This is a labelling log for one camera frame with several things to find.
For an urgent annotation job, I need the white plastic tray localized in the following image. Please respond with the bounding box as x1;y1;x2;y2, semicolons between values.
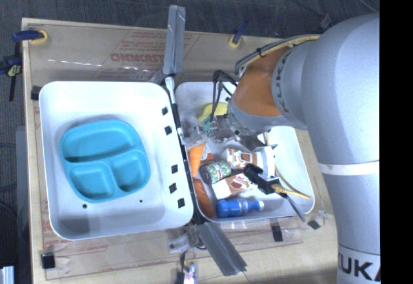
38;80;195;242
174;81;316;224

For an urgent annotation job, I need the black cylinder on white bracket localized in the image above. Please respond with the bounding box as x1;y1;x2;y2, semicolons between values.
243;143;281;196

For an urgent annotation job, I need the brown cardboard board, red print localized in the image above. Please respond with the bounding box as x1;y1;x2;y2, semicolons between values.
27;26;305;281

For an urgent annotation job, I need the green can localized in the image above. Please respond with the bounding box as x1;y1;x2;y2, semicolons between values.
199;159;233;185

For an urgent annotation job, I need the yellow banana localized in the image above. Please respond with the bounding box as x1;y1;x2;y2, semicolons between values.
197;102;230;123

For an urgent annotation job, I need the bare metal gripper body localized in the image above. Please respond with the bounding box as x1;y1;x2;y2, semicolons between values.
206;114;241;143

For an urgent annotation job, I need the red sausage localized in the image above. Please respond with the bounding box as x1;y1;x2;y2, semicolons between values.
192;178;217;219

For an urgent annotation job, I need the blue divided plate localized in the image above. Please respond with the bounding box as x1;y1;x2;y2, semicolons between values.
59;119;152;204

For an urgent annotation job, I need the blue bottle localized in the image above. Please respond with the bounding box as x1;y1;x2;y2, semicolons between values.
215;198;266;219

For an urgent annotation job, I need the orange carrot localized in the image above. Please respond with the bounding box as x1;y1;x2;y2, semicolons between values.
188;143;207;179

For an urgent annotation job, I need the orange packet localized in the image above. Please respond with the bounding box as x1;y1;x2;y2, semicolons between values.
201;143;215;163

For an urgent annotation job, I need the white carton with pink print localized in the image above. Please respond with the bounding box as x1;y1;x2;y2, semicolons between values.
210;172;259;201

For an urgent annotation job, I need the white carton with orange print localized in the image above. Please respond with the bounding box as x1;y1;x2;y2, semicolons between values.
221;146;276;178

